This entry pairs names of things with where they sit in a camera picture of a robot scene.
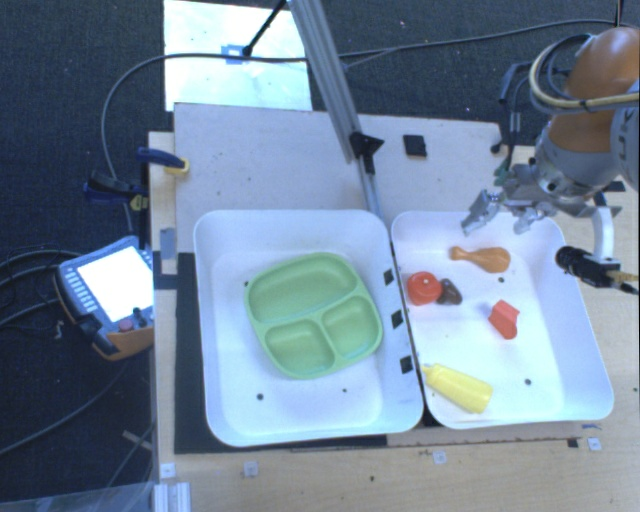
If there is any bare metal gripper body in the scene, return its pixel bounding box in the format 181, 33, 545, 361
498, 163, 597, 217

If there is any orange toy chicken drumstick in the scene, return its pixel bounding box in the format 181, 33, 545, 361
448, 245, 513, 275

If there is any brown toy food lump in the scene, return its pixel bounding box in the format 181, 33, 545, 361
436, 277, 464, 307

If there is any red round can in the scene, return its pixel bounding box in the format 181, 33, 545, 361
405, 270, 445, 307

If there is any red-orange toy carton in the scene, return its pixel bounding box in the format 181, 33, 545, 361
487, 299, 522, 341

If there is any white plastic tray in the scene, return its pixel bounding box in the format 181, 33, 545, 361
192, 208, 426, 448
390, 209, 616, 431

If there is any yellow mustard bottle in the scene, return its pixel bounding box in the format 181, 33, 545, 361
420, 362, 495, 415

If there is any green divided plate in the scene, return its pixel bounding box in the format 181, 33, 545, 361
243, 251, 385, 381

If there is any pale wood board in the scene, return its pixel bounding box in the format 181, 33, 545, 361
172, 102, 584, 449

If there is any black cylinder on white bracket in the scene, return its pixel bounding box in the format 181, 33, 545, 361
554, 204, 624, 290

